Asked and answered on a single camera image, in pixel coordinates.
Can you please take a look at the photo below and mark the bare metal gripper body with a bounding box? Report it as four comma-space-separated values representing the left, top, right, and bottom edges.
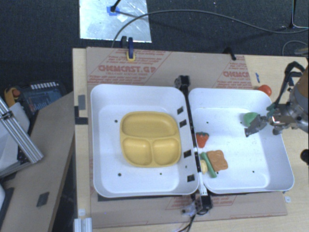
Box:
267, 102, 308, 131

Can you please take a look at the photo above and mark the green rounded toy food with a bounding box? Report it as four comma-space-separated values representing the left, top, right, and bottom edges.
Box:
242, 112, 260, 128

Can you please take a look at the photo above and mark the white plastic tray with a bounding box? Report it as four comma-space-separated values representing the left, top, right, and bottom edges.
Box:
90, 83, 200, 198
187, 87, 295, 195

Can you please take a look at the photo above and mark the red toy tomato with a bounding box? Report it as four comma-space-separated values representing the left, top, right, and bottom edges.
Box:
257, 84, 273, 97

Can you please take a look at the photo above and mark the orange toy bread slice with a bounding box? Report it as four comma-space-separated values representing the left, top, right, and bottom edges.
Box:
206, 150, 229, 173

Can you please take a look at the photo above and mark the red toy strawberry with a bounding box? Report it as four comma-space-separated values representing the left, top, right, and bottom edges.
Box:
195, 131, 210, 149

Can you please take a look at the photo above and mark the green toy vegetable stalk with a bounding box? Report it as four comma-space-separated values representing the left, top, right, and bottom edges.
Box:
199, 152, 218, 179

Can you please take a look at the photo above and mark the thin black and white rod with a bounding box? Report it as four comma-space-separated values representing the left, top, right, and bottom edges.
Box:
182, 86, 208, 199

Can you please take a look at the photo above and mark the pale yellow toy food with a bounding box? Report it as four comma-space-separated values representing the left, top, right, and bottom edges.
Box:
199, 159, 209, 175

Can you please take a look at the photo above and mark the yellow divided plate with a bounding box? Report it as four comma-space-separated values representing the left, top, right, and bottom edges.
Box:
119, 111, 182, 168

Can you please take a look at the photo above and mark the brown cardboard board red print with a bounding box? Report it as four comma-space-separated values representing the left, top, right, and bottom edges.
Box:
85, 46, 288, 229

